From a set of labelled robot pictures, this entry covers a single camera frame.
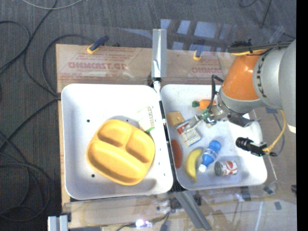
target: clamp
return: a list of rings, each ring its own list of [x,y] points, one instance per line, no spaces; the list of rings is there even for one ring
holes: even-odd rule
[[[204,44],[205,44],[205,40],[204,39],[199,40],[198,45],[197,45],[197,49],[193,53],[193,58],[196,61],[199,61],[201,59],[201,53],[203,51]]]
[[[94,44],[91,44],[87,51],[90,54],[93,54],[94,52],[98,51],[101,45],[104,45],[105,42],[109,39],[108,36],[101,37],[99,40],[97,40]]]

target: red and white can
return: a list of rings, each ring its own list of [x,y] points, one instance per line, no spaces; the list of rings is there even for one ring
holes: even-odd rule
[[[217,161],[214,166],[215,174],[217,176],[224,175],[235,175],[237,173],[238,167],[234,160],[230,161]]]

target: metal bracket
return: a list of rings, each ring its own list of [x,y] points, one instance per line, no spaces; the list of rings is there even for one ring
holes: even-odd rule
[[[68,231],[67,215],[48,217],[48,231]]]
[[[212,230],[211,225],[189,191],[176,192],[174,195],[192,220],[196,229]]]
[[[167,31],[153,30],[152,79],[167,77]]]

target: light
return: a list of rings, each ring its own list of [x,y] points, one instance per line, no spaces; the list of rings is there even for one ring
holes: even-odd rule
[[[142,229],[142,228],[151,228],[153,226],[153,224],[149,221],[144,221],[142,219],[138,219],[135,222],[136,228],[137,229]]]

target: yellow plastic container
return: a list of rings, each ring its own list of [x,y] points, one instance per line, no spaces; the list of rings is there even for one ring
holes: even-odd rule
[[[155,155],[153,139],[139,128],[116,119],[103,123],[87,147],[87,162],[121,185],[136,185],[146,176]]]

